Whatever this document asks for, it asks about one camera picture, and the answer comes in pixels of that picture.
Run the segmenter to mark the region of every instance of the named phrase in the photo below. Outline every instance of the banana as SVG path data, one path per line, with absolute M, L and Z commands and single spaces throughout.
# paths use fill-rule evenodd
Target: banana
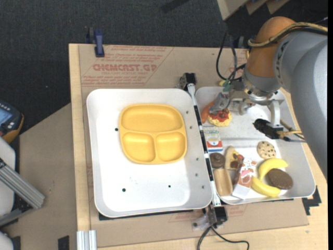
M 258 193 L 269 196 L 269 197 L 277 197 L 281 191 L 281 189 L 277 187 L 273 187 L 263 183 L 256 177 L 252 178 L 251 187 Z
M 262 180 L 271 169 L 286 168 L 287 162 L 280 158 L 270 158 L 265 160 L 258 169 L 259 179 Z

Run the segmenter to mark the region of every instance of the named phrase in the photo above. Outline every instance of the yellow plate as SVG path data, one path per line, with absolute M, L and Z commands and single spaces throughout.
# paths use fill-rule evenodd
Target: yellow plate
M 120 114 L 120 141 L 126 157 L 140 164 L 165 164 L 182 159 L 187 150 L 180 112 L 162 104 L 135 104 Z

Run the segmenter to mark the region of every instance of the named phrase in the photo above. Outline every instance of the dark gray carpet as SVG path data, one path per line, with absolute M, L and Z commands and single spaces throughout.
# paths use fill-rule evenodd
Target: dark gray carpet
M 275 15 L 315 22 L 327 8 L 292 0 Z M 89 27 L 105 44 L 219 47 L 226 24 L 247 40 L 271 16 L 241 8 L 225 22 L 216 0 L 0 0 L 0 99 L 25 115 L 22 132 L 68 104 L 68 44 L 85 43 Z

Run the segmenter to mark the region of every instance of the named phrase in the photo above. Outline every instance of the blue clamp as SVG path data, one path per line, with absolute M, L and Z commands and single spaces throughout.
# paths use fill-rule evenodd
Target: blue clamp
M 104 57 L 104 48 L 103 48 L 103 34 L 102 30 L 94 30 L 89 28 L 86 35 L 86 41 L 88 44 L 96 44 L 95 55 L 96 57 Z

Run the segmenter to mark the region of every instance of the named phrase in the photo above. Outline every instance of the wooden table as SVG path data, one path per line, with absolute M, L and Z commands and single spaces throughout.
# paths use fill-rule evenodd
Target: wooden table
M 89 215 L 84 123 L 82 117 L 83 107 L 80 55 L 78 44 L 69 45 L 69 61 L 78 231 L 89 231 L 91 230 L 91 220 Z M 290 96 L 288 94 L 285 94 L 285 96 L 290 101 Z M 309 148 L 304 146 L 304 150 L 308 157 L 322 200 L 322 203 L 318 207 L 311 207 L 311 215 L 308 216 L 310 224 L 308 226 L 285 229 L 229 234 L 226 236 L 227 239 L 236 241 L 247 240 L 250 243 L 250 249 L 328 249 L 327 182 Z M 197 243 L 198 238 L 196 237 L 182 240 L 104 247 L 103 249 L 196 249 Z M 217 236 L 206 237 L 201 246 L 202 249 L 246 249 L 245 245 L 223 242 Z

